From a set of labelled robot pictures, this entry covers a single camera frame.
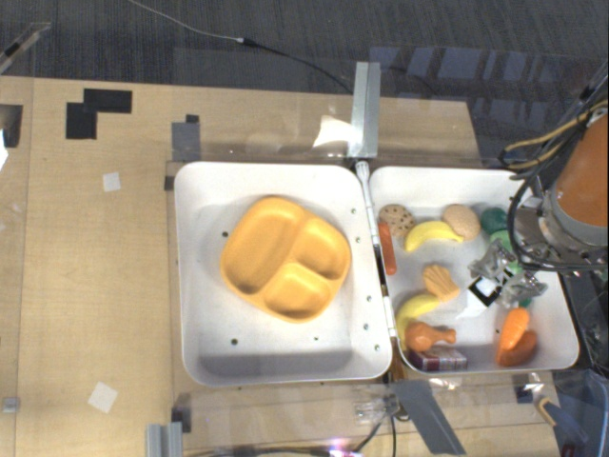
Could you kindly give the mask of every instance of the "white sticker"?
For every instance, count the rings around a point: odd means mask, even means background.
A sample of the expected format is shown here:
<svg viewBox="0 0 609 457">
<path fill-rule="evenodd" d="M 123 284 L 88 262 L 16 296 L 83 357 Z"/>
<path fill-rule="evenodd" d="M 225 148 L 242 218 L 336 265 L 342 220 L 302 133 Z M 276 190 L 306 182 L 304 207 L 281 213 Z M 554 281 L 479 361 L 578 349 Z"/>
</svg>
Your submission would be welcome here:
<svg viewBox="0 0 609 457">
<path fill-rule="evenodd" d="M 104 413 L 110 413 L 116 396 L 118 396 L 118 391 L 116 389 L 112 389 L 110 386 L 105 385 L 100 381 L 88 398 L 88 403 L 92 407 L 104 411 Z"/>
<path fill-rule="evenodd" d="M 104 174 L 104 191 L 118 191 L 121 188 L 121 178 L 118 172 L 109 172 Z"/>
<path fill-rule="evenodd" d="M 4 147 L 4 129 L 0 129 L 0 169 L 9 158 L 9 153 Z"/>
</svg>

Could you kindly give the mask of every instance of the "orange toy plate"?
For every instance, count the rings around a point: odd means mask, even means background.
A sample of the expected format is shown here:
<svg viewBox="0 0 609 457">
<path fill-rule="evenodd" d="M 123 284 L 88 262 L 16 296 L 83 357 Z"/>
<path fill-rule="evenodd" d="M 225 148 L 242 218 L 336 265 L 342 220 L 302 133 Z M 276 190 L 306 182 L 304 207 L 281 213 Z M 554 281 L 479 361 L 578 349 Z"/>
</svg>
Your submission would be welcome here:
<svg viewBox="0 0 609 457">
<path fill-rule="evenodd" d="M 351 265 L 343 235 L 284 198 L 256 202 L 231 233 L 220 259 L 228 287 L 287 322 L 307 322 L 332 302 Z"/>
</svg>

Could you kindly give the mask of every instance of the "thin white wire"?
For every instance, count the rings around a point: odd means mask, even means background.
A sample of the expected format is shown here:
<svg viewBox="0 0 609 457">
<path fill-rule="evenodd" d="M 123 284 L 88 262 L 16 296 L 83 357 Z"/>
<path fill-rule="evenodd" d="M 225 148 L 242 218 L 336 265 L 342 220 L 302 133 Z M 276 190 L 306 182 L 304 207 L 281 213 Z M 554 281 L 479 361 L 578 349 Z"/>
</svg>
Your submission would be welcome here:
<svg viewBox="0 0 609 457">
<path fill-rule="evenodd" d="M 154 13 L 155 15 L 158 15 L 159 17 L 163 17 L 164 19 L 167 19 L 167 20 L 173 22 L 174 24 L 177 24 L 178 26 L 183 27 L 184 29 L 188 29 L 197 34 L 206 35 L 207 37 L 215 37 L 217 39 L 226 39 L 227 41 L 234 41 L 239 44 L 244 43 L 243 37 L 234 37 L 234 36 L 230 36 L 230 35 L 216 34 L 213 32 L 206 32 L 205 30 L 196 29 L 196 28 L 190 26 L 189 24 L 182 22 L 181 20 L 178 20 L 170 15 L 167 15 L 166 13 L 162 13 L 161 11 L 159 11 L 157 9 L 153 9 L 152 7 L 149 7 L 148 5 L 144 5 L 143 3 L 138 2 L 137 0 L 126 0 L 126 1 L 128 1 L 130 4 L 135 5 L 136 7 L 139 7 L 140 9 L 144 9 L 146 11 L 149 11 L 150 13 Z"/>
</svg>

